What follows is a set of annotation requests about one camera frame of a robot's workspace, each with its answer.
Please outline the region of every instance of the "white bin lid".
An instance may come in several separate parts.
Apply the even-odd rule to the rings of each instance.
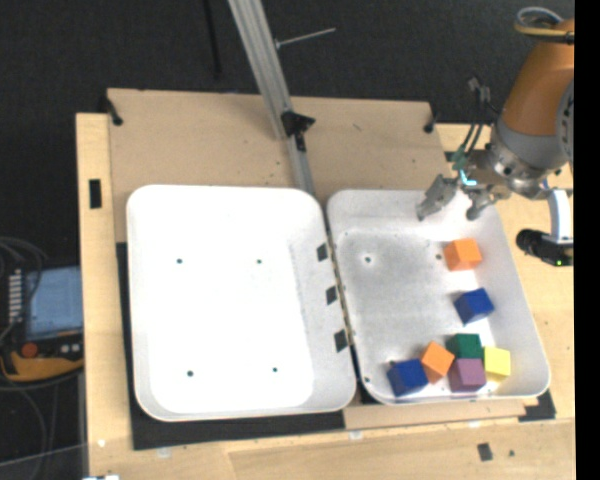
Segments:
[[[351,401],[355,372],[312,196],[149,185],[128,200],[127,233],[135,392],[149,415],[288,415]]]

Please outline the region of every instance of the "yellow cube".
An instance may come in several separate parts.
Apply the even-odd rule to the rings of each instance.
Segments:
[[[502,382],[511,375],[511,352],[498,347],[483,347],[484,371],[488,381]]]

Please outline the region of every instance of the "block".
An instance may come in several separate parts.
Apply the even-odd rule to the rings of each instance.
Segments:
[[[447,376],[449,387],[454,393],[478,391],[487,383],[482,359],[456,359]]]
[[[511,375],[511,352],[504,348],[483,348],[484,371],[488,381],[502,382]]]
[[[482,340],[479,334],[458,333],[447,339],[445,346],[456,358],[482,360]]]
[[[455,357],[439,343],[429,342],[420,356],[420,362],[431,384],[435,384],[447,374]]]
[[[394,363],[387,372],[387,377],[396,396],[420,391],[429,383],[420,359]]]
[[[464,325],[489,316],[495,309],[484,288],[463,293],[453,305]]]
[[[453,240],[443,249],[443,253],[451,271],[471,270],[482,262],[482,253],[473,238]]]

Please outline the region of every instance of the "white tray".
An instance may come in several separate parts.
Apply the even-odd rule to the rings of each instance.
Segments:
[[[317,201],[159,186],[127,204],[133,370],[156,419],[335,411],[356,379]]]
[[[479,219],[465,217],[471,202],[459,192],[441,212],[420,222],[422,191],[345,190],[328,202],[327,217],[344,290],[361,377],[384,404],[458,398],[533,397],[549,385],[549,367],[527,306],[502,223],[494,207]],[[474,270],[451,272],[443,248],[475,238],[483,255]],[[453,300],[485,288],[495,310],[464,326]],[[390,361],[419,357],[434,340],[479,334],[483,345],[511,352],[512,373],[500,385],[451,393],[446,377],[396,398],[387,379]]]

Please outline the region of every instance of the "blue cube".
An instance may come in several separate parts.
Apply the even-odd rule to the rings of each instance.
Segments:
[[[420,359],[394,363],[387,372],[387,377],[396,396],[419,391],[429,383]]]
[[[494,310],[493,303],[484,288],[463,293],[453,304],[465,325],[488,316]]]

